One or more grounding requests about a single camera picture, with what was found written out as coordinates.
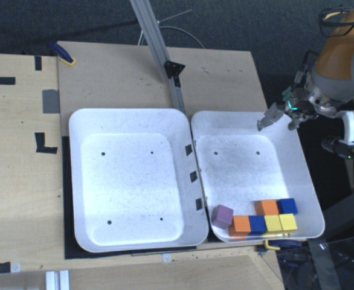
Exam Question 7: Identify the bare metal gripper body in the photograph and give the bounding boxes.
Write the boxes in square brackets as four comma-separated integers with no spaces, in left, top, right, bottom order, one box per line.
[283,83,343,123]

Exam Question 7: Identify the orange cube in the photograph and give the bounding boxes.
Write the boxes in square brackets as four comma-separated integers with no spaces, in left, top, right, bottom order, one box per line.
[227,215,252,241]
[254,199,280,217]

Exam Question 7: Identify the blue cube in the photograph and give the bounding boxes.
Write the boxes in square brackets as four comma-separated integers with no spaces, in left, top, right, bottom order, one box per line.
[276,198,299,216]
[245,214,268,240]

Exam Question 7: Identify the pale wood board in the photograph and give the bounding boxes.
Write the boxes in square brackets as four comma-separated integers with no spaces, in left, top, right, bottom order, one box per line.
[57,40,282,257]

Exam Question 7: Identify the purple cube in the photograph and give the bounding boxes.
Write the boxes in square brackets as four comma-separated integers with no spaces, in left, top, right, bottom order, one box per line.
[211,204,234,230]

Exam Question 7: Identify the white plastic tray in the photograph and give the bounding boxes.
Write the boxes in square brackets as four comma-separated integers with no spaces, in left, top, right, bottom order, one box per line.
[68,108,210,253]
[190,110,326,243]

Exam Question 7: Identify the black cylinder on white bracket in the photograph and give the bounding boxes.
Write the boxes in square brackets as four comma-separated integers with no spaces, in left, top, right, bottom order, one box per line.
[321,110,354,160]

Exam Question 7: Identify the yellow cube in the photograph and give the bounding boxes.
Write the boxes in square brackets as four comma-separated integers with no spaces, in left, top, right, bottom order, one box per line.
[262,214,283,237]
[278,213,298,234]

